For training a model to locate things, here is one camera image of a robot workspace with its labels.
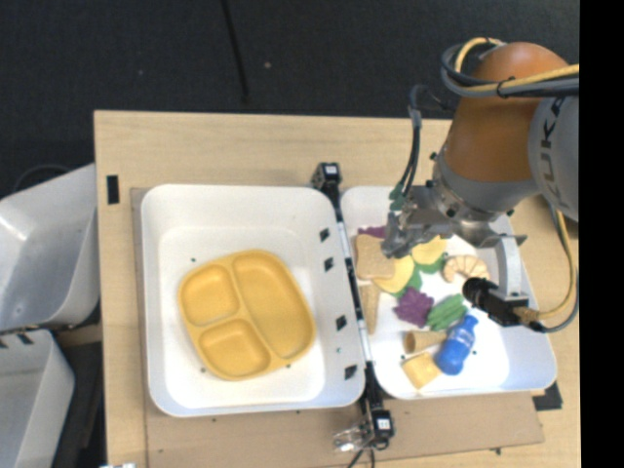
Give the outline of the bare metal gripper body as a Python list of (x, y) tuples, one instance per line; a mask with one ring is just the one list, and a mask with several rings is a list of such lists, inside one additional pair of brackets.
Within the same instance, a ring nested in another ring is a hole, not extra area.
[(460, 237), (483, 248), (493, 236), (493, 212), (470, 206), (441, 183), (412, 186), (408, 192), (396, 187), (390, 193), (386, 238), (422, 234), (423, 244), (435, 237)]

